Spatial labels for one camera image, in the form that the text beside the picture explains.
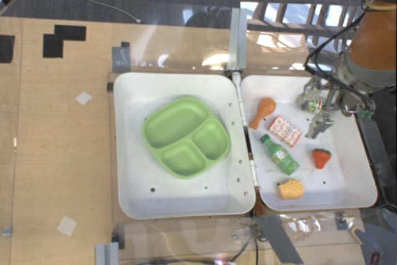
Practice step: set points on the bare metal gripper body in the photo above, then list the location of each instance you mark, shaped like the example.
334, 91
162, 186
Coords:
347, 99

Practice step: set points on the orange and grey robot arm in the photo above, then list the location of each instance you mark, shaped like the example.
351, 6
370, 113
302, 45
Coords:
372, 37

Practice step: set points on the yellow toy corn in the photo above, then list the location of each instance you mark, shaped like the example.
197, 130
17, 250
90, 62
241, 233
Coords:
291, 190

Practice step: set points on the red toy strawberry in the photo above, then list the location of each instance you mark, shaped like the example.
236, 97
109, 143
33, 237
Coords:
321, 159

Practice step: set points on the green divided plate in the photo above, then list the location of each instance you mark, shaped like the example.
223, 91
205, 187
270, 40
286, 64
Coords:
173, 124

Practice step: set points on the orange toy chicken drumstick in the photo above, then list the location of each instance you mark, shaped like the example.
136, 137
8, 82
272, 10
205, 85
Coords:
266, 107

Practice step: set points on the orange and white carton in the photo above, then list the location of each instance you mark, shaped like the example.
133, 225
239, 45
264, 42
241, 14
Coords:
283, 131

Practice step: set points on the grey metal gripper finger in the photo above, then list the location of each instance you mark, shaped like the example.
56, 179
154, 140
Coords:
310, 90
319, 125

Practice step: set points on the green toy bottle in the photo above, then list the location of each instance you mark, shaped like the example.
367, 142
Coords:
280, 155

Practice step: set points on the small white and red can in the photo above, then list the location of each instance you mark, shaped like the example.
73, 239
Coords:
312, 105

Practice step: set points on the white plastic tray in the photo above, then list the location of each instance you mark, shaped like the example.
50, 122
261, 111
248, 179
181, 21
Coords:
347, 183
133, 195

